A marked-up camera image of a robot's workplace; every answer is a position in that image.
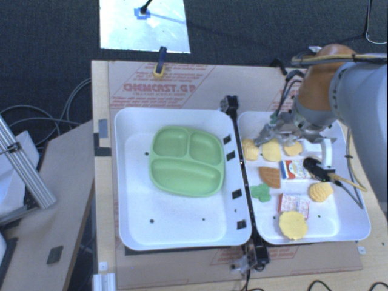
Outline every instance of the green plate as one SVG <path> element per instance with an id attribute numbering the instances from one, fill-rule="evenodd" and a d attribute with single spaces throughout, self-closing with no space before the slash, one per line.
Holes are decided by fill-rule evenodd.
<path id="1" fill-rule="evenodd" d="M 155 186 L 170 193 L 206 197 L 224 182 L 224 150 L 217 137 L 198 129 L 164 127 L 150 150 L 149 173 Z"/>

